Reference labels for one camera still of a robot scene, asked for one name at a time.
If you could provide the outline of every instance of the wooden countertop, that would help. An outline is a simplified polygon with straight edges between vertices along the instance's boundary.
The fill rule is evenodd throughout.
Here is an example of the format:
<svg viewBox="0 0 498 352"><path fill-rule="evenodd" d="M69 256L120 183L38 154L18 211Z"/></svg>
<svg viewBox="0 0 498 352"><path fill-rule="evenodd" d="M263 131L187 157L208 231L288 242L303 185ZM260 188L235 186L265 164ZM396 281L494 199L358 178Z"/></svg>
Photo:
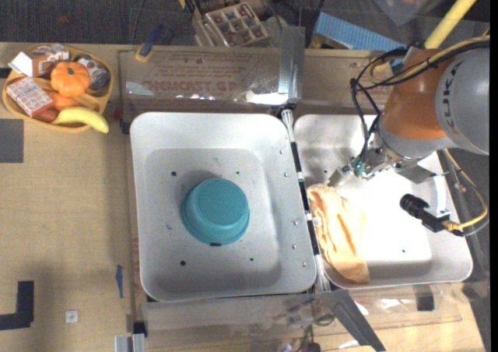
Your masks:
<svg viewBox="0 0 498 352"><path fill-rule="evenodd" d="M0 67L31 45L0 43ZM117 53L130 50L128 45L72 45L102 58L115 74L119 73ZM342 52L308 56L317 68L322 60L345 65L348 58ZM349 72L357 71L355 63L368 57L366 52L349 52L347 71L332 72L335 78L330 79L317 70L317 83L347 85ZM129 138L111 118L119 104L116 84L106 111L110 122L106 135L92 129L66 134L25 123L23 163L0 164L0 315L16 310L18 281L33 280L35 287L31 327L0 331L1 350L104 352L113 350L115 335L132 330L136 310L126 157ZM13 118L3 104L0 118ZM118 266L123 268L123 298L115 279ZM417 326L399 328L377 323L377 335L387 350L484 351L470 304L456 286L451 288L451 300L450 319L437 322L432 317L428 321L432 324L417 322ZM65 313L71 310L78 311L76 323L65 322ZM352 340L347 333L318 333L315 338L322 350L337 350ZM234 350L233 345L199 348L194 346L196 341L202 342L193 338L190 350ZM157 344L149 339L147 350L169 350Z"/></svg>

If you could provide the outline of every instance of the dark floor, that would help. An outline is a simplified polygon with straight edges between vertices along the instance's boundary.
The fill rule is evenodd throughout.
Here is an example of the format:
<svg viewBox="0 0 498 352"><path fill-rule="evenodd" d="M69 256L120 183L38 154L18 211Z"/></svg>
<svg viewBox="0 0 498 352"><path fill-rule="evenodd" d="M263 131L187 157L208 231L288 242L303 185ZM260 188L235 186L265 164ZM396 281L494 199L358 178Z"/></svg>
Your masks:
<svg viewBox="0 0 498 352"><path fill-rule="evenodd" d="M443 0L424 16L440 18L454 0ZM290 2L297 12L287 5L275 5L279 15L289 23L299 21L299 7L316 7L318 0ZM193 41L191 28L184 21L177 0L0 0L0 40L14 42L51 41L61 43L128 44L137 16L136 35L133 42L140 43L158 18L174 23L180 34L173 44ZM393 27L378 21L382 14L371 0L324 0L324 9L349 11L366 16L370 26L384 28L386 35ZM465 16L469 22L490 22L490 0L478 0ZM462 168L477 183L489 201L489 157L476 156L461 150L454 156ZM479 204L469 197L469 210L479 209ZM476 320L482 332L486 350L491 350L490 337L490 287L489 287L489 227L468 240L475 259L475 271L466 282L466 292L471 300Z"/></svg>

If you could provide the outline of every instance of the sink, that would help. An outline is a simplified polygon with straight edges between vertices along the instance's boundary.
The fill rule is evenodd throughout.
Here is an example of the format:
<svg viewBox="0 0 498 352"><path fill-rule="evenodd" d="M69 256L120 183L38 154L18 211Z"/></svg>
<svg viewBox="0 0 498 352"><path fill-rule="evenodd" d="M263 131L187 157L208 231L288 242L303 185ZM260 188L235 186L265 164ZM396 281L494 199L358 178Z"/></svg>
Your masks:
<svg viewBox="0 0 498 352"><path fill-rule="evenodd" d="M366 116L367 124L373 119L374 116ZM349 163L363 145L357 115L306 114L295 121L294 132L307 186L327 184L334 170ZM436 174L443 172L436 153L419 164ZM458 222L446 182L443 183L446 195L440 198L446 197L451 219ZM399 206L406 193L435 204L436 189L432 178L415 184L393 171L384 171L370 180L352 177L339 188L339 194L366 213L362 252L370 282L351 283L325 262L329 280L338 287L359 289L459 282L470 276L472 256L464 238L446 231L434 234Z"/></svg>
<svg viewBox="0 0 498 352"><path fill-rule="evenodd" d="M156 113L130 128L140 277L158 301L291 294L316 268L286 127L267 114ZM235 242L212 246L185 228L181 203L222 178L247 197Z"/></svg>

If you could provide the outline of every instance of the toy banana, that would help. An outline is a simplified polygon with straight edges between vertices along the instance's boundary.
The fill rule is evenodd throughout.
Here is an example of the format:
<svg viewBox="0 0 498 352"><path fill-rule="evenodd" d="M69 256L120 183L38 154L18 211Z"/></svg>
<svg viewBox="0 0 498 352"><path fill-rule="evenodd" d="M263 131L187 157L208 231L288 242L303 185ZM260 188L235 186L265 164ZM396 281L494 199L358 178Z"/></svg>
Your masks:
<svg viewBox="0 0 498 352"><path fill-rule="evenodd" d="M52 124L70 124L82 123L89 125L95 130L108 133L109 124L102 114L87 107L70 107L62 110L59 115L53 120Z"/></svg>

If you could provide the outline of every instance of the toy pumpkin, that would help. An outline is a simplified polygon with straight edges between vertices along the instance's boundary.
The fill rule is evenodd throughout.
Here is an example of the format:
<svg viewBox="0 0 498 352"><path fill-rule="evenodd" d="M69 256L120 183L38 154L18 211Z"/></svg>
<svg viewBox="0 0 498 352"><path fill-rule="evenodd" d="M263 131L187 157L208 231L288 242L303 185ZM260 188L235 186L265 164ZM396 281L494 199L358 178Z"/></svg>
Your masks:
<svg viewBox="0 0 498 352"><path fill-rule="evenodd" d="M63 97L77 97L90 86L88 69L78 62L59 62L51 72L51 86Z"/></svg>

